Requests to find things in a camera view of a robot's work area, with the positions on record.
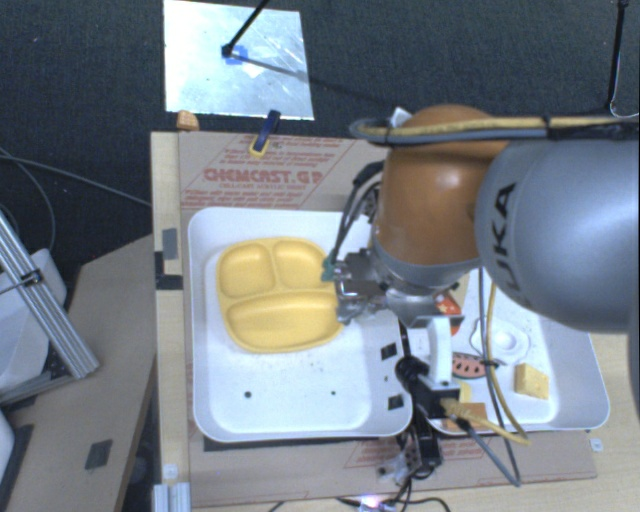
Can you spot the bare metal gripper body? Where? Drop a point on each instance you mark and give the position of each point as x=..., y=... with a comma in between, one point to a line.
x=362, y=285

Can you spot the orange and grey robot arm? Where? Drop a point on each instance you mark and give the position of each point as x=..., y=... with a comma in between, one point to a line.
x=430, y=200

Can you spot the red packet with yellow star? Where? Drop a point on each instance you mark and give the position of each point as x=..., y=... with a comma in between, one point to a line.
x=447, y=307

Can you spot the yellow divided plate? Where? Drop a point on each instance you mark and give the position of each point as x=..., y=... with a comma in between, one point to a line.
x=260, y=315

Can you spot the white plastic tray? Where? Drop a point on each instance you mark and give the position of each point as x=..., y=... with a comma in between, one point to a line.
x=290, y=390
x=570, y=390

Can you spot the brown cardboard board red print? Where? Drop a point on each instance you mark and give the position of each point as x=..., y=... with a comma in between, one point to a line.
x=280, y=185

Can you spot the watermelon slice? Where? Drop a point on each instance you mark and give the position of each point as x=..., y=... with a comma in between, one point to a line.
x=465, y=367

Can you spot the white fried egg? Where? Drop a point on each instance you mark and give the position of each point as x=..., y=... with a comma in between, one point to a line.
x=510, y=340

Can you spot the yellow cheese block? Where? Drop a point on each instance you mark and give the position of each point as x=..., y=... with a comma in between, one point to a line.
x=531, y=382

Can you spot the small orange bread piece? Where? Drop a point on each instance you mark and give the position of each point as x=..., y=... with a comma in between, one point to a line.
x=186, y=121

